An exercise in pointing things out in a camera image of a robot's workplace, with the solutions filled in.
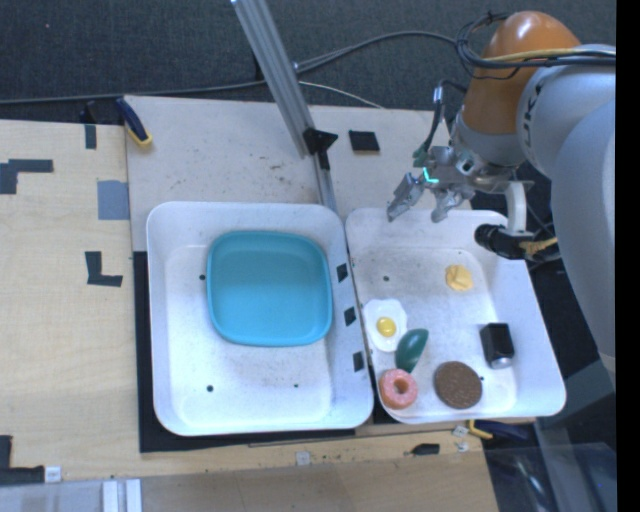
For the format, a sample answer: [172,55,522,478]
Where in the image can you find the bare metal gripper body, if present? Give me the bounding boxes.
[421,144,517,200]

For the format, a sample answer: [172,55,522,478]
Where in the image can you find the black square block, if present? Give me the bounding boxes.
[348,130,381,153]

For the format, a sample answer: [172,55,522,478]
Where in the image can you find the yellow toy food piece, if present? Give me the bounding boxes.
[444,263,475,293]

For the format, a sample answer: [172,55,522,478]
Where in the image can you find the white plastic tray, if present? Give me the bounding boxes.
[344,207,568,426]
[145,201,375,437]

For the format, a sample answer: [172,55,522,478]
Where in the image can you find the white and yellow fried egg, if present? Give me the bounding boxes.
[362,297,408,354]

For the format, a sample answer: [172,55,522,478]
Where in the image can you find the black can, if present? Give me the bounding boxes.
[478,322,516,371]

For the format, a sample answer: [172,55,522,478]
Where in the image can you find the green leaf-shaped toy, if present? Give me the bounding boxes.
[394,327,431,374]

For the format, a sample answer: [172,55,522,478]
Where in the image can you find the blue square plate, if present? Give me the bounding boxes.
[205,229,334,348]

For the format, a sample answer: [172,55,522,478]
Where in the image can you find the brown round biscuit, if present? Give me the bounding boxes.
[432,360,484,411]

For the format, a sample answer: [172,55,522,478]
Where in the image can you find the pink doughnut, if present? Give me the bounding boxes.
[377,368,420,412]

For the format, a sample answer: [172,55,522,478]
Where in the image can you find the black cylinder on white bracket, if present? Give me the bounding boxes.
[473,181,539,261]

